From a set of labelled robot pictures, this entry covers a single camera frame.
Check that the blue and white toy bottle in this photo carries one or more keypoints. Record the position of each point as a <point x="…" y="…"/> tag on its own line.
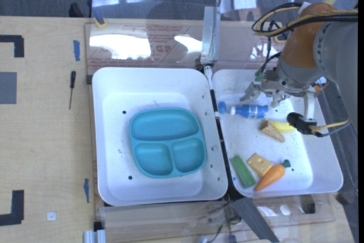
<point x="250" y="111"/>

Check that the green rectangular block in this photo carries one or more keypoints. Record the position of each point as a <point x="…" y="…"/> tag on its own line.
<point x="243" y="172"/>

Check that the thin black and white rod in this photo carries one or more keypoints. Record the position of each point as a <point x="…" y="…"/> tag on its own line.
<point x="216" y="119"/>

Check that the yellow cheese wedge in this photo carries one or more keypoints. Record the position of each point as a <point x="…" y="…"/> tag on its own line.
<point x="258" y="164"/>

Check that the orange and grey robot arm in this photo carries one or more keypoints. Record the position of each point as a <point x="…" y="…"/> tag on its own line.
<point x="332" y="48"/>

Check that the white plastic tray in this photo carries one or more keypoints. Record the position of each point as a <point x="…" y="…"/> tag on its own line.
<point x="113" y="136"/>
<point x="312" y="156"/>

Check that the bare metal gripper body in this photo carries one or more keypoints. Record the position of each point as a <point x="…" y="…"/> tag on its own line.
<point x="270" y="84"/>

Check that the black screwdriver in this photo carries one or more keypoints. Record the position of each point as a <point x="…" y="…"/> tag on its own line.
<point x="72" y="85"/>

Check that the blue divided plate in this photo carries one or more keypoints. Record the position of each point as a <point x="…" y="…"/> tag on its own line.
<point x="166" y="142"/>

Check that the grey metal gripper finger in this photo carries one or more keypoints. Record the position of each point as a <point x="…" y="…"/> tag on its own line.
<point x="278" y="99"/>
<point x="250" y="94"/>

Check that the tan ice cream cone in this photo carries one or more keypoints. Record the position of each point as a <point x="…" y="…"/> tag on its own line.
<point x="270" y="131"/>

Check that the orange carrot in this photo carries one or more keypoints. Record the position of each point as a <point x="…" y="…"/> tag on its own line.
<point x="271" y="176"/>

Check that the yellow banana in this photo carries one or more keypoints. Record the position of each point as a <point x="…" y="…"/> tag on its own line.
<point x="283" y="126"/>

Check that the black cylinder on white bracket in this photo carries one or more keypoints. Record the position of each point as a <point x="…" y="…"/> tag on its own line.
<point x="298" y="122"/>

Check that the small white square tile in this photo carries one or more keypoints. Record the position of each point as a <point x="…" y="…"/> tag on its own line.
<point x="51" y="215"/>

